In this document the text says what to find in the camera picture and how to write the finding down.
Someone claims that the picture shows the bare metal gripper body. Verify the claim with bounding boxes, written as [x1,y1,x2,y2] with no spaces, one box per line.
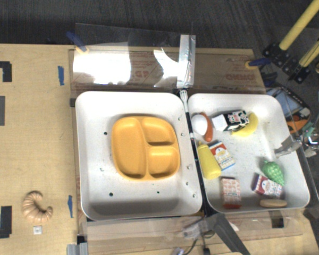
[299,134,319,156]

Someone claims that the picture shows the green grapes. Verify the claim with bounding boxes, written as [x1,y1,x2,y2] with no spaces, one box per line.
[262,160,286,187]

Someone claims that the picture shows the white plastic tray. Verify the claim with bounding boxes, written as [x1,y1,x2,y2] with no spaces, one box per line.
[187,93,311,214]
[74,90,203,221]

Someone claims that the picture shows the yellow banana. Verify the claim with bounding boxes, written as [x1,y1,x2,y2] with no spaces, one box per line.
[231,112,259,138]

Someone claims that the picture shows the tan biscuit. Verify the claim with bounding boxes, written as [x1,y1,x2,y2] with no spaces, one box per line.
[259,198,288,209]

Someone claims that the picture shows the black and white milk carton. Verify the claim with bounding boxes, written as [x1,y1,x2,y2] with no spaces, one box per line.
[211,109,250,132]

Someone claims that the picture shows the red and white packet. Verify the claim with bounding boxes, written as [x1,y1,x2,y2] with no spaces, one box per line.
[209,141,236,172]

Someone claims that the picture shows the orange patterned carton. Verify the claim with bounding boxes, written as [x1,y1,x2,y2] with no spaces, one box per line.
[220,177,242,210]

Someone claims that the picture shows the orange sausage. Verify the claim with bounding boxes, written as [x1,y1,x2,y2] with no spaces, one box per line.
[199,112,214,142]

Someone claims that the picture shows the yellow mustard bottle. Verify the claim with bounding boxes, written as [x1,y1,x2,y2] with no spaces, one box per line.
[196,141,222,181]

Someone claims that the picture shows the white egg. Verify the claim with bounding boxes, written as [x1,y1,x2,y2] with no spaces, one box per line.
[191,114,208,136]

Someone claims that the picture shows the yellow padded pole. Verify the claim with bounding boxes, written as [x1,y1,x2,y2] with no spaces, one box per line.
[278,0,319,52]
[298,38,319,68]

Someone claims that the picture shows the orange divided plate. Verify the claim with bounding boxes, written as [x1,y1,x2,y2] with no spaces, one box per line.
[111,115,181,181]

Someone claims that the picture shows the tan croissant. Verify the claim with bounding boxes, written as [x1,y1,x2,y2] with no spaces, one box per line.
[22,190,54,225]

